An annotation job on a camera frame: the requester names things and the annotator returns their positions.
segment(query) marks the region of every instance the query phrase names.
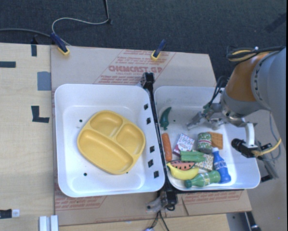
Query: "banana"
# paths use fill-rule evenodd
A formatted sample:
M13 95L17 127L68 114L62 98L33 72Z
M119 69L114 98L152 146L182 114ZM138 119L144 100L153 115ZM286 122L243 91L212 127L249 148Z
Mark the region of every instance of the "banana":
M175 168L170 162L167 163L167 166L169 167L172 176L179 180L191 180L198 174L197 167L193 167L188 170L181 170Z

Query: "yellow and blue clamp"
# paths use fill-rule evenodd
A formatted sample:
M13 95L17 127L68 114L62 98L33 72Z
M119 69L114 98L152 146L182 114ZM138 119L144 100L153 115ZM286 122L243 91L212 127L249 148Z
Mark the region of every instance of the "yellow and blue clamp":
M161 51L165 48L165 45L166 45L166 41L165 39L163 39L161 43L159 44L158 48L154 50L153 53L151 54L150 59L152 59L153 61L157 61L160 56Z
M50 34L51 39L55 42L55 44L58 46L58 50L63 54L63 55L68 55L70 53L70 50L66 47L62 39L57 36L55 33Z

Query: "orange carrot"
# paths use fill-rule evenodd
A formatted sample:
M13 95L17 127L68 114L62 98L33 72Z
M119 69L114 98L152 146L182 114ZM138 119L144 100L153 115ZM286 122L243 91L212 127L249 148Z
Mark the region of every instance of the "orange carrot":
M163 143L165 160L169 162L172 160L172 147L171 147L169 135L167 133L163 133L161 135L161 138L162 138L162 143Z

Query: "plastic tray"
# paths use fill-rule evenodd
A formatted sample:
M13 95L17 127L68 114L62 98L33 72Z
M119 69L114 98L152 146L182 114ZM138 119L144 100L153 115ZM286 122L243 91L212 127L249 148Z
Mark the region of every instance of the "plastic tray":
M58 184L70 197L158 191L165 175L148 93L138 86L65 84L54 95ZM94 114L112 111L134 123L145 146L134 166L113 175L87 160L78 135Z
M145 135L131 121L113 111L92 116L78 135L78 149L97 167L111 174L128 172L145 146Z
M214 88L203 87L160 87L155 91L155 102L158 117L168 107L171 110L168 115L169 125L165 131L160 128L160 133L167 132L170 137L172 149L181 133L195 139L201 132L217 132L223 134L223 149L220 150L220 156L224 158L228 166L232 180L225 184L211 184L205 187L186 188L182 180L175 179L169 169L168 177L171 184L181 191L211 191L211 190L236 190L251 189L258 186L261 180L259 168L255 158L246 158L231 146L234 138L246 140L244 128L237 128L231 124L221 125L218 130L212 130L208 122L201 122L197 127L190 130L186 124L193 118L202 107L207 104L214 92Z

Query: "table surface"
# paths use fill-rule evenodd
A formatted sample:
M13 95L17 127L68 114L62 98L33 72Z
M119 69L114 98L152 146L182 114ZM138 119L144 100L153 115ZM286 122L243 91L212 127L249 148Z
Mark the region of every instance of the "table surface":
M38 230L40 216L54 214L52 92L37 88L37 73L50 72L50 46L0 43L0 209L19 209L19 218L0 219L0 230ZM39 106L48 123L32 122ZM170 230L229 231L226 214L166 218ZM59 230L145 230L152 220L64 226ZM165 230L160 220L154 228Z

